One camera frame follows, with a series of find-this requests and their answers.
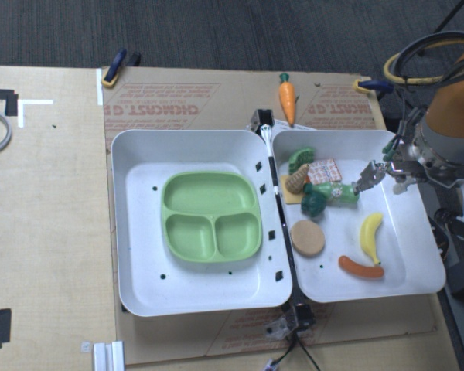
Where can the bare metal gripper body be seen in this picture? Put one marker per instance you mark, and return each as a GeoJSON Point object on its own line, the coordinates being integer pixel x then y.
{"type": "Point", "coordinates": [410, 164]}

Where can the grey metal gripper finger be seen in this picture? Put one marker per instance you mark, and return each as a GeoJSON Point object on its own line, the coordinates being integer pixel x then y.
{"type": "Point", "coordinates": [365, 178]}
{"type": "Point", "coordinates": [380, 170]}

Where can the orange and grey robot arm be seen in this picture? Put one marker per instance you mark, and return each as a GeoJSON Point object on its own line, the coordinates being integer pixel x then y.
{"type": "Point", "coordinates": [450, 103]}

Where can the green bottle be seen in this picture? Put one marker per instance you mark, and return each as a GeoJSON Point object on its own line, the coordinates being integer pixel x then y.
{"type": "Point", "coordinates": [336, 193]}

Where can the orange and white packet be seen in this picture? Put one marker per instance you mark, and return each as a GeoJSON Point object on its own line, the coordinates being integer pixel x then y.
{"type": "Point", "coordinates": [325, 171]}

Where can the yellow banana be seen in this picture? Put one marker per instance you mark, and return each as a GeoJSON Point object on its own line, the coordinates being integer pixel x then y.
{"type": "Point", "coordinates": [369, 234]}

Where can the dark green broccoli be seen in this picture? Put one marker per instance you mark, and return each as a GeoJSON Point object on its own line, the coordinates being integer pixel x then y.
{"type": "Point", "coordinates": [313, 205]}

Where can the tan ice cream cone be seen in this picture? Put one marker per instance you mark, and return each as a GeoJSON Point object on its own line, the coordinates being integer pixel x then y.
{"type": "Point", "coordinates": [297, 179]}

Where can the green ridged toy vegetable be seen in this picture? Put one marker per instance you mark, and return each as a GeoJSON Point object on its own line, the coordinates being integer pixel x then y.
{"type": "Point", "coordinates": [299, 157]}

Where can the yellow cheese slice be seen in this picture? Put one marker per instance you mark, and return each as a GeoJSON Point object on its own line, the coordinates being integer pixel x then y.
{"type": "Point", "coordinates": [292, 197]}

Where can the white plastic tray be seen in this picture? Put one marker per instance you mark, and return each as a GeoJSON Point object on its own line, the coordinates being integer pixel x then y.
{"type": "Point", "coordinates": [406, 246]}
{"type": "Point", "coordinates": [143, 246]}

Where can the tan round biscuit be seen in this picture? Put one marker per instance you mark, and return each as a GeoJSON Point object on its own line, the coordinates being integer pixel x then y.
{"type": "Point", "coordinates": [308, 238]}

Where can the thin black and white rod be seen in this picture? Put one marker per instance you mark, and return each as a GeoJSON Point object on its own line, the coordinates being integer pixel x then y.
{"type": "Point", "coordinates": [280, 203]}

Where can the orange sausage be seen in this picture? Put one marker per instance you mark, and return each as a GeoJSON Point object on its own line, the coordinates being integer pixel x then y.
{"type": "Point", "coordinates": [361, 269]}

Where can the orange carrot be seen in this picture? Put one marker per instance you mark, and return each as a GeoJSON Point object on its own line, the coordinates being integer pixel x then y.
{"type": "Point", "coordinates": [287, 99]}

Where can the green divided plate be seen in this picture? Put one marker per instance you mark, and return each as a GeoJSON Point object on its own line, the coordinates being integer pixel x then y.
{"type": "Point", "coordinates": [209, 191]}

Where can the brown cardboard board red print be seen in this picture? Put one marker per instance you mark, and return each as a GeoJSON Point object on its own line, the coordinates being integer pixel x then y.
{"type": "Point", "coordinates": [216, 103]}

